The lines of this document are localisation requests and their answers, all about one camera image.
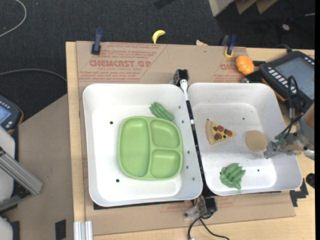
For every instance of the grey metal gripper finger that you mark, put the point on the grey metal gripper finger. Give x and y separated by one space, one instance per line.
269 153
273 144

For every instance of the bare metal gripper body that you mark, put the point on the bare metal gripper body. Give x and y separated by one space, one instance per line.
292 147

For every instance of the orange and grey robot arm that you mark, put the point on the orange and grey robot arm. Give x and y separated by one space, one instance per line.
309 124

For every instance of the tan round biscuit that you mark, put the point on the tan round biscuit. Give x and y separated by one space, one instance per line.
256 140

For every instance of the green bean pile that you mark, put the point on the green bean pile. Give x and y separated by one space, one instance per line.
232 176

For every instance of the white plastic tray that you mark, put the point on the white plastic tray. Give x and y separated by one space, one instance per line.
105 144
250 99

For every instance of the pizza slice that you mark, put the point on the pizza slice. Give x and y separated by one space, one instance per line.
217 134

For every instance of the thin black and white rod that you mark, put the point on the thin black and white rod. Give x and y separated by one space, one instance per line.
194 134

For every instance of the orange pumpkin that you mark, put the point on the orange pumpkin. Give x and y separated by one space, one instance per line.
245 64

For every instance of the green asparagus bundle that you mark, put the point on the green asparagus bundle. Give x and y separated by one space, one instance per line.
161 111

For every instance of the beige bread piece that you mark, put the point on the beige bread piece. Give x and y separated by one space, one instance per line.
201 43

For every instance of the green divided plate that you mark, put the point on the green divided plate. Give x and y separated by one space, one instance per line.
135 146

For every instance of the yellow banana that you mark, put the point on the yellow banana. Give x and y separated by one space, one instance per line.
157 34

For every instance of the brown cardboard board red print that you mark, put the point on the brown cardboard board red print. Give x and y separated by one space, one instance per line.
125 64

